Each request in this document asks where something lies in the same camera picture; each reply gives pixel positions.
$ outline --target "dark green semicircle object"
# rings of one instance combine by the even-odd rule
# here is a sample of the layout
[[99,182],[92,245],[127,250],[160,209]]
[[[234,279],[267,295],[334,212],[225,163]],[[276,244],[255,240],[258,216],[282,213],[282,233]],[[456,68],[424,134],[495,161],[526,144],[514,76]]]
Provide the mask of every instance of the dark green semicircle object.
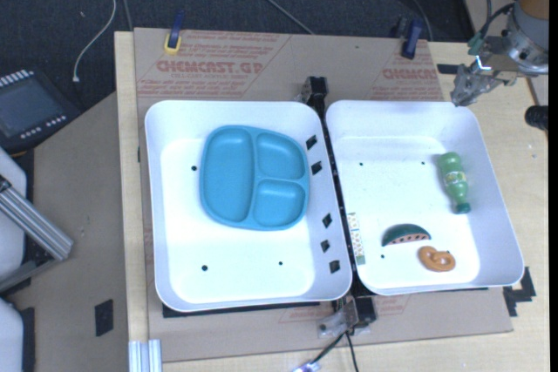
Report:
[[431,235],[423,227],[412,223],[402,223],[387,229],[382,238],[382,247],[431,238]]

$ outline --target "black screen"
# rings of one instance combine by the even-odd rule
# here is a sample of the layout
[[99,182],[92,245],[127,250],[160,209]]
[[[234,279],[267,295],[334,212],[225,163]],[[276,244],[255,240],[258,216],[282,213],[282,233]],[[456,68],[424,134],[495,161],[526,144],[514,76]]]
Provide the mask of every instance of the black screen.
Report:
[[0,89],[0,130],[13,137],[64,112],[36,79]]

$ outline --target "green bottle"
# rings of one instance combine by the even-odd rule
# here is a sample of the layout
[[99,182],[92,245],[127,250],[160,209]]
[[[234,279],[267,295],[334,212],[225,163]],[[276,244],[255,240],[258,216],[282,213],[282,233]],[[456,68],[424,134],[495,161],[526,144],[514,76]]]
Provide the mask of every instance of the green bottle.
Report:
[[463,172],[461,157],[456,152],[445,153],[438,158],[438,166],[442,171],[446,191],[455,201],[455,213],[465,214],[471,211],[471,205],[467,201],[469,185]]

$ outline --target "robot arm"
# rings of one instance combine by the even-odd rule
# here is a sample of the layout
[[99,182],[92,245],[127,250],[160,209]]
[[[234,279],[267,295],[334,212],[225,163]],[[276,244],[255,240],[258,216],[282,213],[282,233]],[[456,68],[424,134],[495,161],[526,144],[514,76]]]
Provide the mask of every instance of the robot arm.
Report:
[[469,42],[470,66],[461,65],[451,93],[455,105],[475,103],[498,85],[516,78],[548,75],[549,0],[517,0],[498,12],[508,13],[501,36],[486,36],[490,21]]

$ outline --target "blue clamp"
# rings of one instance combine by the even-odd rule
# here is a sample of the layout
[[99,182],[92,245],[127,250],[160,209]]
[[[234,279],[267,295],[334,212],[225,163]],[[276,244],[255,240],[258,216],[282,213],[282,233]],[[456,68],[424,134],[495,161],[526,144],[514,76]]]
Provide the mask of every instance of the blue clamp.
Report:
[[175,55],[180,49],[180,44],[182,42],[180,29],[182,28],[182,21],[184,20],[185,14],[184,10],[180,10],[176,13],[173,28],[171,29],[171,32],[167,34],[167,38],[165,39],[165,52],[169,55]]
[[409,30],[407,31],[407,40],[401,49],[401,56],[407,59],[415,58],[415,50],[417,49],[417,41],[419,40],[420,33],[422,33],[423,22],[421,19],[412,19]]

